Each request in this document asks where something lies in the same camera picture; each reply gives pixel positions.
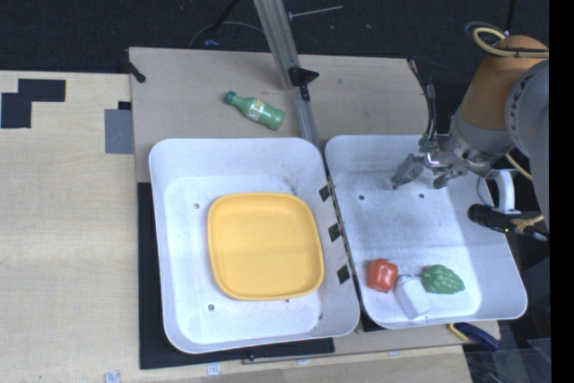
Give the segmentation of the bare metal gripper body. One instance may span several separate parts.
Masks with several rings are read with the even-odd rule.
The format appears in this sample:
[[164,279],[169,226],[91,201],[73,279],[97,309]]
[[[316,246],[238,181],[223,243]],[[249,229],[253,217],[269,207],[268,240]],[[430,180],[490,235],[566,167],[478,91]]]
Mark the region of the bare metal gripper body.
[[490,156],[469,144],[464,137],[450,134],[434,136],[424,162],[432,170],[455,176],[467,172],[484,176],[491,169]]

